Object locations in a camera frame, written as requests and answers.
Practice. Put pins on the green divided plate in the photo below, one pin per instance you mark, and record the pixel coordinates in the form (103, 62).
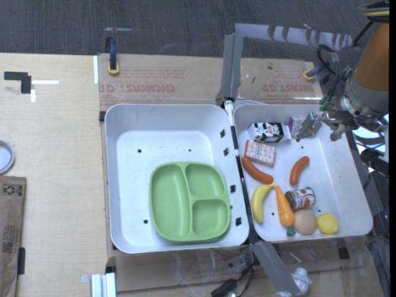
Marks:
(173, 203)

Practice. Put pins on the yellow banana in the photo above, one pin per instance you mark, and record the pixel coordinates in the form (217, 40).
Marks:
(257, 203)

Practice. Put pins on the orange carrot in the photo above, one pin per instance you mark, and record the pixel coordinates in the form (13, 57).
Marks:
(284, 209)

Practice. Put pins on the purple and white carton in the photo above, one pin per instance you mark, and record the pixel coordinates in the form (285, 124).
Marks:
(295, 124)

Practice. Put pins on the brown paper packet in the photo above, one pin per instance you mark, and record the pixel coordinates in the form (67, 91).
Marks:
(10, 227)

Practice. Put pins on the clear tape roll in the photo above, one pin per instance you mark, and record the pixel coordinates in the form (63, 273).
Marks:
(12, 156)

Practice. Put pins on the small red and white can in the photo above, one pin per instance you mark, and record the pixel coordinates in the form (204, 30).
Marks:
(301, 198)

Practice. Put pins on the black cylinder on white bracket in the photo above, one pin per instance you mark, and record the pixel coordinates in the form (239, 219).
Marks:
(374, 161)

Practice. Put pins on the white plastic tray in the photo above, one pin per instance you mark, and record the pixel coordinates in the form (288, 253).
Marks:
(334, 178)
(133, 178)

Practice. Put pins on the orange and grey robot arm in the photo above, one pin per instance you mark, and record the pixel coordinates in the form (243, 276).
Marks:
(372, 63)

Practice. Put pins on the orange sausage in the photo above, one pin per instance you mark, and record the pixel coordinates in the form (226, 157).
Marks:
(298, 170)
(256, 171)

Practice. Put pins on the orange and white carton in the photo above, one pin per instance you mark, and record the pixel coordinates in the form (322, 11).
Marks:
(260, 153)

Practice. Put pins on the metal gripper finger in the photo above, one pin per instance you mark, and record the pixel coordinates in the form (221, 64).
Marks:
(339, 131)
(308, 126)

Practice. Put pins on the tan round bread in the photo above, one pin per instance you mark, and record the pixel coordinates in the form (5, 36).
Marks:
(305, 222)

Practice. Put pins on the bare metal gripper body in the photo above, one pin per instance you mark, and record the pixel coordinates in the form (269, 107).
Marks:
(343, 116)

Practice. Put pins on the brown cardboard board red print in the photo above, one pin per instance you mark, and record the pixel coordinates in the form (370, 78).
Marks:
(148, 82)

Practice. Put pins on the white crumpled paper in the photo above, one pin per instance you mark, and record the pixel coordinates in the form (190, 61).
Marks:
(301, 280)

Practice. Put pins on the yellow lemon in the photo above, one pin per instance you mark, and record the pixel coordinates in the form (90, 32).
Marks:
(328, 224)

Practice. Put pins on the black and white milk carton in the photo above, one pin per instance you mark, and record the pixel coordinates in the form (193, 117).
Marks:
(267, 132)

